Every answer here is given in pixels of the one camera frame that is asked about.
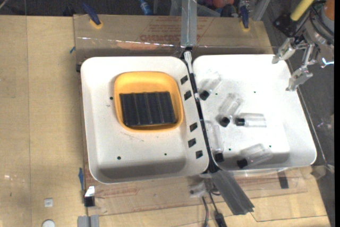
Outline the clear plastic bottle, black cap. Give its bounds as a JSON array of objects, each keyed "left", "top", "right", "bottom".
[
  {"left": 204, "top": 120, "right": 225, "bottom": 164},
  {"left": 218, "top": 93, "right": 243, "bottom": 128},
  {"left": 236, "top": 143, "right": 274, "bottom": 170},
  {"left": 198, "top": 71, "right": 223, "bottom": 101},
  {"left": 234, "top": 113, "right": 267, "bottom": 129}
]

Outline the blue bottle with white cap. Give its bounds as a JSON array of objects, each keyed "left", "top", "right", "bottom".
[{"left": 138, "top": 0, "right": 154, "bottom": 16}]

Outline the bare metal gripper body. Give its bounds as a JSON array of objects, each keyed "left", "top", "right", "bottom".
[{"left": 294, "top": 22, "right": 335, "bottom": 69}]

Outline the white plastic tray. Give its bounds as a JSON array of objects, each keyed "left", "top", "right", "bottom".
[
  {"left": 191, "top": 54, "right": 318, "bottom": 172},
  {"left": 80, "top": 55, "right": 210, "bottom": 184}
]

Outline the small black and white box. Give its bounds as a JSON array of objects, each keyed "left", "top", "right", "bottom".
[{"left": 83, "top": 186, "right": 96, "bottom": 208}]

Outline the orange bowl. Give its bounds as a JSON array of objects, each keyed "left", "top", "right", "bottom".
[{"left": 113, "top": 71, "right": 184, "bottom": 133}]

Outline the black ribbed rectangular insert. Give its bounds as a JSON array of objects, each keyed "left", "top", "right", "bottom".
[{"left": 118, "top": 91, "right": 179, "bottom": 127}]

